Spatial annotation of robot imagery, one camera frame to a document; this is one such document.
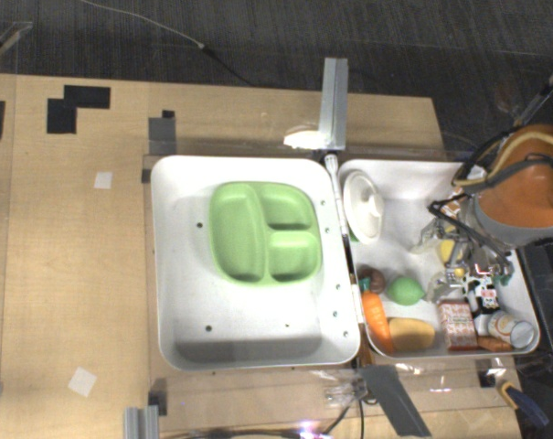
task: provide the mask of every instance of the toy carrot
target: toy carrot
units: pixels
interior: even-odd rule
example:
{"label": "toy carrot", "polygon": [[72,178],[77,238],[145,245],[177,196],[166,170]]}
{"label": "toy carrot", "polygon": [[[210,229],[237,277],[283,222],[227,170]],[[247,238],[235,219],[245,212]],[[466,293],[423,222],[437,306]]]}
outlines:
{"label": "toy carrot", "polygon": [[367,326],[376,337],[379,347],[386,353],[394,352],[392,336],[389,333],[389,324],[386,312],[379,296],[371,291],[365,291],[361,295],[361,303],[364,307]]}

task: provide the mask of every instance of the green toy fruit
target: green toy fruit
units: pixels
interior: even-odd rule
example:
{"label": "green toy fruit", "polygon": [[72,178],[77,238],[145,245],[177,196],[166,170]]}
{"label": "green toy fruit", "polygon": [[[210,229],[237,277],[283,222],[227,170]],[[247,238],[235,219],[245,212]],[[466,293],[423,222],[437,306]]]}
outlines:
{"label": "green toy fruit", "polygon": [[390,284],[386,294],[396,304],[415,305],[424,296],[424,290],[416,280],[400,276]]}

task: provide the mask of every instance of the gray floor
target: gray floor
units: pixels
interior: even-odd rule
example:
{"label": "gray floor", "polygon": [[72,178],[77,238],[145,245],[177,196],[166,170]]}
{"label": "gray floor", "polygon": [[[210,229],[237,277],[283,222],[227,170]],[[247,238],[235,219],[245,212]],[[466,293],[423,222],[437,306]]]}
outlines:
{"label": "gray floor", "polygon": [[[320,90],[324,57],[346,57],[352,92],[432,97],[456,150],[509,127],[553,70],[553,0],[91,1],[187,33],[254,86]],[[177,34],[76,0],[0,0],[0,33],[16,20],[34,23],[22,73],[244,84]],[[553,98],[537,119],[553,123]],[[553,381],[526,386],[553,409]]]}

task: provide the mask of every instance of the wooden table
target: wooden table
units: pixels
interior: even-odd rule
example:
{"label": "wooden table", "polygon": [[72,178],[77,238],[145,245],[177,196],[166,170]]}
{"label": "wooden table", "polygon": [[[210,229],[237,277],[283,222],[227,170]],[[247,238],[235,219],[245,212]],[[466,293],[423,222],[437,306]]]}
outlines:
{"label": "wooden table", "polygon": [[[77,134],[47,134],[47,99],[62,98],[65,84],[112,88],[111,108],[79,109]],[[148,118],[175,111],[179,142],[280,145],[292,127],[317,124],[320,98],[319,92],[0,75],[0,100],[6,101],[0,141],[0,438],[120,437],[124,408],[144,407],[152,372],[165,370],[155,366],[160,355],[149,334],[141,183]],[[350,95],[347,140],[442,147],[432,102],[425,98]],[[111,189],[94,187],[98,172],[112,172]],[[509,360],[506,366],[512,366]],[[78,367],[97,376],[88,397],[68,388]],[[318,420],[336,416],[314,382],[296,385],[306,388],[301,402],[278,408],[258,402],[284,386],[282,373],[272,374],[250,373],[232,388],[228,378],[223,384],[210,379],[212,373],[170,372],[170,379],[187,386],[182,392],[190,406],[183,423],[161,418],[161,426],[283,423],[294,421],[296,403],[324,412]],[[507,374],[517,381],[512,369]],[[239,382],[252,380],[258,397],[254,389],[239,390]],[[414,401],[424,403],[422,415],[435,437],[519,437],[516,417],[497,393],[467,384],[473,386],[471,378],[463,380],[461,393],[452,391],[448,408],[426,386],[410,386],[419,392]],[[349,416],[336,437],[356,437],[356,412]],[[367,407],[367,431],[395,436],[379,407]]]}

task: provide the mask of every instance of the white can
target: white can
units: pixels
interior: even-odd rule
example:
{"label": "white can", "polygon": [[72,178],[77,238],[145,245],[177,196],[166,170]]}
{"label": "white can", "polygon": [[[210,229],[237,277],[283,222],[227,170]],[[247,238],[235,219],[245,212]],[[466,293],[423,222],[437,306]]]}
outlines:
{"label": "white can", "polygon": [[528,322],[518,320],[504,311],[497,311],[492,315],[487,330],[492,337],[499,338],[516,349],[527,347],[536,335]]}

